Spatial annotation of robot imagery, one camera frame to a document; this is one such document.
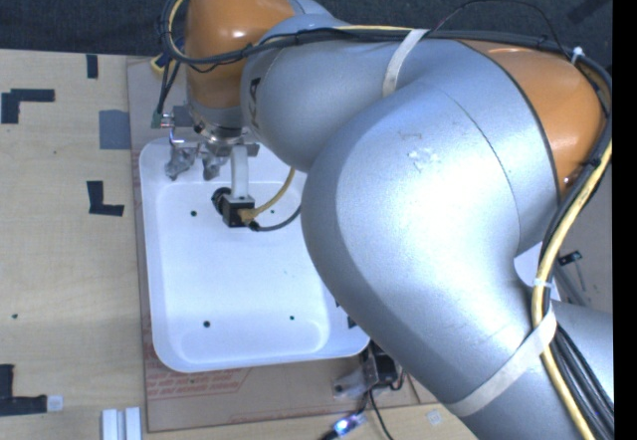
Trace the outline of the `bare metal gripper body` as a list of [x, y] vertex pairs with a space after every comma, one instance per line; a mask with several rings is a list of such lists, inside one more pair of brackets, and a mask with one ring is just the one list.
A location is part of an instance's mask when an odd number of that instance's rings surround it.
[[172, 128], [169, 143], [175, 151], [194, 157], [229, 157], [232, 149], [239, 146], [246, 148], [249, 157], [260, 151], [260, 144], [246, 128], [226, 129], [204, 122]]

